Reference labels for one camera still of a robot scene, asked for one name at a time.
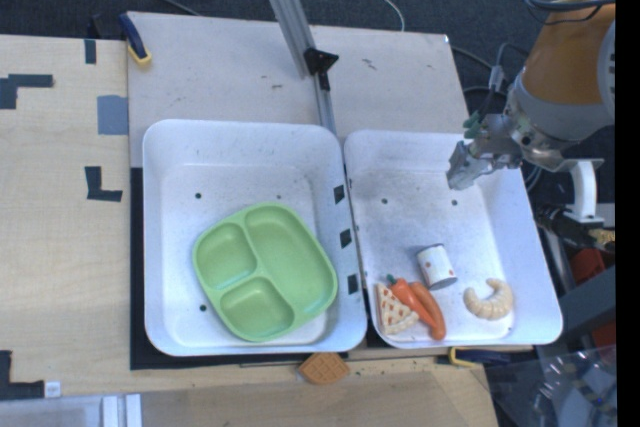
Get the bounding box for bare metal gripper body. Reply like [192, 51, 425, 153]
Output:
[468, 113, 576, 174]

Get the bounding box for white plastic tray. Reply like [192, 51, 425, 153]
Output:
[141, 118, 369, 358]
[343, 129, 565, 350]

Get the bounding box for white can with red dots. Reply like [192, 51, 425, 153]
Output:
[415, 242, 459, 292]

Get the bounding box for orange carrot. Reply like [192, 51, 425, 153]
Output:
[385, 273, 437, 329]

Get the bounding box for cream croissant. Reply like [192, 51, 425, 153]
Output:
[462, 277, 515, 321]

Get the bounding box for orange-red sausage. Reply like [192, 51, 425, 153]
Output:
[409, 280, 448, 342]

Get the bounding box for pizza slice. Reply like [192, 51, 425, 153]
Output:
[375, 282, 421, 337]

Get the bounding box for green divided plate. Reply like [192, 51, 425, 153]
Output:
[191, 201, 340, 344]

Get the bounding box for brown waffle biscuit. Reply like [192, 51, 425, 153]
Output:
[297, 351, 352, 387]

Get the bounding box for black cylinder on white bracket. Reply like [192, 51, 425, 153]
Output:
[536, 158, 617, 252]

